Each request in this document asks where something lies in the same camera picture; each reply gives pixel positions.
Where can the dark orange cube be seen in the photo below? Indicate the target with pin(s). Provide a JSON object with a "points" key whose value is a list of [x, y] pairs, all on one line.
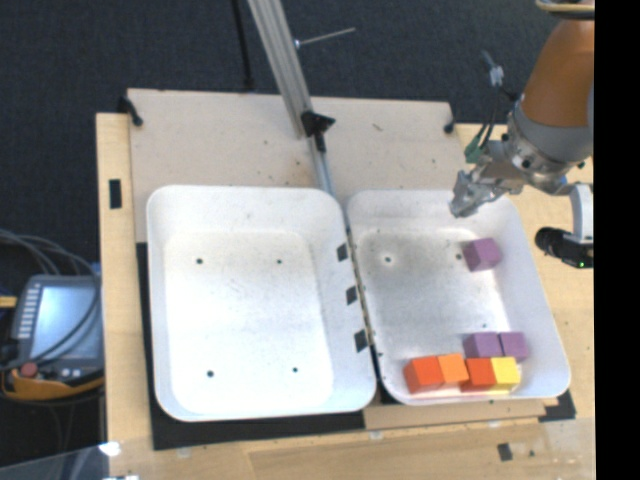
{"points": [[481, 372], [422, 374]]}

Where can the black cylinder on white bracket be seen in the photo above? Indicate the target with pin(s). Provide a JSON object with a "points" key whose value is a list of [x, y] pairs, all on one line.
{"points": [[565, 245]]}

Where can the purple cube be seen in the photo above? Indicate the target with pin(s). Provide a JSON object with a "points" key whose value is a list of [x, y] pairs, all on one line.
{"points": [[481, 345], [482, 254], [515, 345]]}

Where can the white plastic tray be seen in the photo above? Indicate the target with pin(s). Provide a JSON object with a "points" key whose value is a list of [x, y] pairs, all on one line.
{"points": [[240, 308], [425, 298]]}

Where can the yellow cube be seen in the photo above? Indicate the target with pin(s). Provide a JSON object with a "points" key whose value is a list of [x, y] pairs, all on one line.
{"points": [[506, 372]]}

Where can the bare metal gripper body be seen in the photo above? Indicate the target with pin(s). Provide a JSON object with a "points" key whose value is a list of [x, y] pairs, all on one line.
{"points": [[520, 170]]}

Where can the light orange cube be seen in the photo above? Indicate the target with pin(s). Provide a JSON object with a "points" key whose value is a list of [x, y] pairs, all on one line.
{"points": [[454, 368]]}

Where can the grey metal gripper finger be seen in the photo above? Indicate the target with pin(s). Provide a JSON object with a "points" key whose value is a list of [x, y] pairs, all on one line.
{"points": [[482, 195], [462, 193]]}

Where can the pale flat board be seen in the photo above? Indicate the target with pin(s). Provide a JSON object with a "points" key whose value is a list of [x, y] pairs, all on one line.
{"points": [[215, 143]]}

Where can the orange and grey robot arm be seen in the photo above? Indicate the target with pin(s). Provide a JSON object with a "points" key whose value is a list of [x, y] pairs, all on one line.
{"points": [[562, 83]]}

